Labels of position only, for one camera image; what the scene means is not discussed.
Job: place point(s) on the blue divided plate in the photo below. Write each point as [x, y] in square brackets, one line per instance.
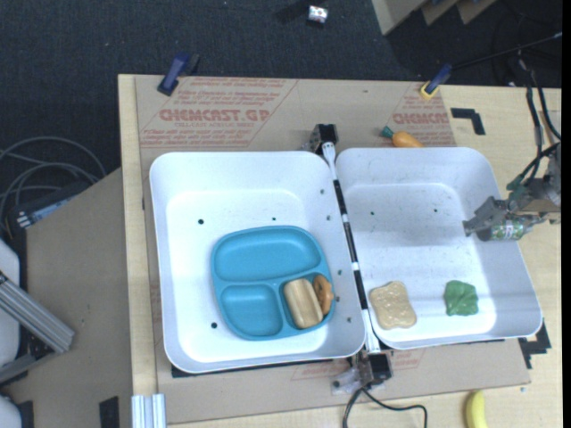
[263, 257]

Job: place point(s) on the brown cardboard board red print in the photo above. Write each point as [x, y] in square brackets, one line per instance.
[276, 397]

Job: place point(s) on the orange carrot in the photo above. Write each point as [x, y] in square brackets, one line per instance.
[405, 139]

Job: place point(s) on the green lettuce leaf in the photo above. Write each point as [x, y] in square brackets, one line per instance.
[460, 298]

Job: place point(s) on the white plastic tray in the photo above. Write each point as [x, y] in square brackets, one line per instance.
[250, 181]
[415, 248]

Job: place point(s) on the tan bread roll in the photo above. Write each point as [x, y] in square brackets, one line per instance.
[303, 303]

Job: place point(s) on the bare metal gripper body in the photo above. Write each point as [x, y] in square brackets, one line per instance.
[537, 201]

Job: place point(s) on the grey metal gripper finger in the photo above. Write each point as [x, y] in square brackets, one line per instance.
[486, 214]

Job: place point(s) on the yellow banana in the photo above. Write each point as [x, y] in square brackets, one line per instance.
[475, 410]

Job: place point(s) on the brown pretzel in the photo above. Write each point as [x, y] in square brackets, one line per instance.
[325, 293]

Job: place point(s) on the small green can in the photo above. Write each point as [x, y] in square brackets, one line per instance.
[504, 231]

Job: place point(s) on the thin black and white rod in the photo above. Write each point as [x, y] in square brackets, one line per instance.
[348, 234]

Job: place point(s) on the beige biscuit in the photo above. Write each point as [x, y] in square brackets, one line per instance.
[392, 306]

